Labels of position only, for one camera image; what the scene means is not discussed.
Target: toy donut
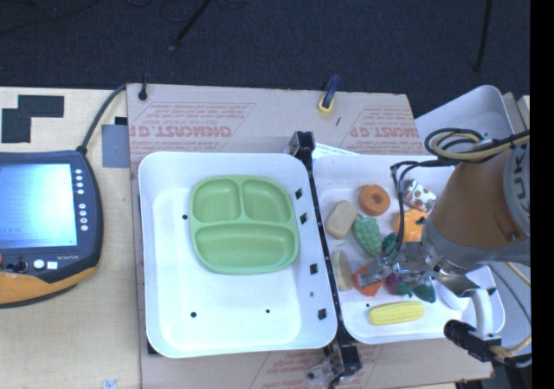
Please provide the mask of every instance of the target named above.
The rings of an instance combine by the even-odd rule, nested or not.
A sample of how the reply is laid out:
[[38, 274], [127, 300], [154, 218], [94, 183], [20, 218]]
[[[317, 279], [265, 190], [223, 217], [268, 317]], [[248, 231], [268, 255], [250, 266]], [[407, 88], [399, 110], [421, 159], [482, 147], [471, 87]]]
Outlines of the toy donut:
[[362, 211], [371, 217], [383, 215], [390, 207], [390, 196], [380, 185], [366, 185], [358, 195]]

